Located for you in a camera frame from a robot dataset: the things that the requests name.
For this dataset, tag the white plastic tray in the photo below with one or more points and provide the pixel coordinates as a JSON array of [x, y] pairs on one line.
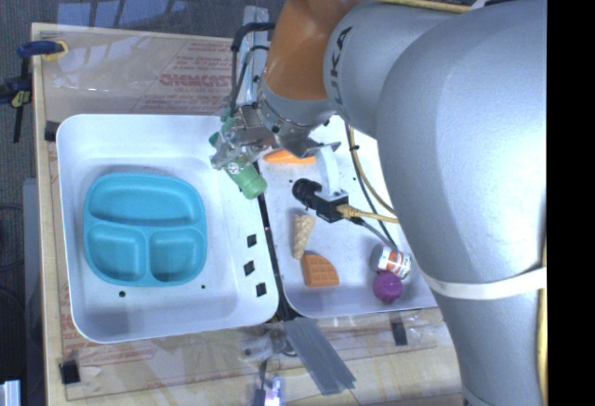
[[344, 237], [223, 265]]

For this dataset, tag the green plastic bottle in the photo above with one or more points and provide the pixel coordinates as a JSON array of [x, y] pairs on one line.
[[251, 181]]

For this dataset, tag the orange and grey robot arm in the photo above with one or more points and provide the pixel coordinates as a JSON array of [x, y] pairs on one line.
[[455, 139]]

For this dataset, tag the blue divided plate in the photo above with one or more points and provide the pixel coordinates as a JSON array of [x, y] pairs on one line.
[[144, 227]]

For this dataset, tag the orange toy waffle piece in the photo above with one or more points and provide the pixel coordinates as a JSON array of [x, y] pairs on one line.
[[318, 273]]

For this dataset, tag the purple round toy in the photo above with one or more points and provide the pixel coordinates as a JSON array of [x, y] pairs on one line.
[[387, 287]]

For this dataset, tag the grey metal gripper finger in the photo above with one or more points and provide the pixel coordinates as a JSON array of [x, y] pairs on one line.
[[246, 154], [220, 158]]

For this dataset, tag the black cylinder on white bracket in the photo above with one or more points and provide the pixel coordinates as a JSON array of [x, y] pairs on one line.
[[331, 204]]

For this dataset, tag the orange toy carrot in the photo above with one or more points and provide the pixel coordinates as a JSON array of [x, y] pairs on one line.
[[286, 157]]

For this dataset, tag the brown cardboard board red print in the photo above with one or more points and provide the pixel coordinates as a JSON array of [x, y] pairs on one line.
[[139, 65]]

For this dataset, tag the white and orange can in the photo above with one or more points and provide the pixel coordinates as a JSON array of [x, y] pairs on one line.
[[392, 261]]

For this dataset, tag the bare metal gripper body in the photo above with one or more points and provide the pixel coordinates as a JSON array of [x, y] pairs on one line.
[[253, 132]]

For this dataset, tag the beige toy ice cream cone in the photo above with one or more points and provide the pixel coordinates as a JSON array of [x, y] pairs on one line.
[[301, 232]]

